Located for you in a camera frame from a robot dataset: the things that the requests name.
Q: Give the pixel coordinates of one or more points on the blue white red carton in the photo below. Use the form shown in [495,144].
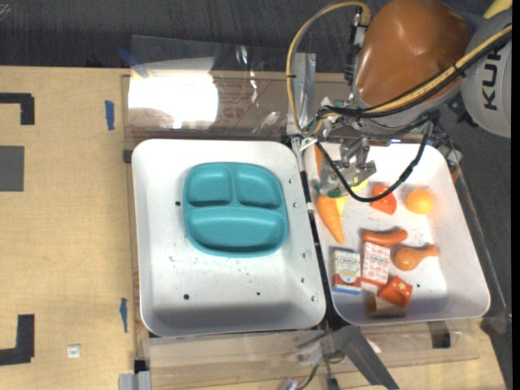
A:
[346,270]

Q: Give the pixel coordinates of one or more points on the yellow toy food piece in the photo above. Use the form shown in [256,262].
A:
[341,206]

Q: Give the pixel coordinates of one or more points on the orange-red sausage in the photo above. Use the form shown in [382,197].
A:
[384,238]

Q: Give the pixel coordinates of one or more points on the thin black and white rod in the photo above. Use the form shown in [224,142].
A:
[313,226]

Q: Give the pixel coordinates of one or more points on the orange carrot with green top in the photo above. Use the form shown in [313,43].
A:
[331,217]

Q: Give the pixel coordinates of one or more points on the red toy food piece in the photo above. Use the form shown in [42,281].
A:
[384,203]

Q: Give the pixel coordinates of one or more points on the brown chicken drumstick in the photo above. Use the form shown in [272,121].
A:
[408,258]

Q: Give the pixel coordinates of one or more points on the white plastic tray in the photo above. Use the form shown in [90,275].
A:
[443,282]
[227,291]

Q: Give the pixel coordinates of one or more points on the red and white carton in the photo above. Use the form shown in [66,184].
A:
[375,264]

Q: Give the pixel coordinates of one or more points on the orange ball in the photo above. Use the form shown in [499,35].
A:
[419,201]

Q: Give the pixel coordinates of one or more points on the orange toy food piece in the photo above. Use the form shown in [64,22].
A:
[319,159]

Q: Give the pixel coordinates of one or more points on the teal divided plate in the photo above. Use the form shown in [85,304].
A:
[235,226]

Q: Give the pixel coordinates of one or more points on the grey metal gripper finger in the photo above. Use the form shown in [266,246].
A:
[364,170]
[330,180]

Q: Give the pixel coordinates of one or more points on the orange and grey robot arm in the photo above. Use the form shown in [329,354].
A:
[410,47]

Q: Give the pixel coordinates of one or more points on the small white square tile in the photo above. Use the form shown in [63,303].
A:
[73,351]

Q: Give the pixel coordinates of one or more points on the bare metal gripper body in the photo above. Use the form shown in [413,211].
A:
[354,146]

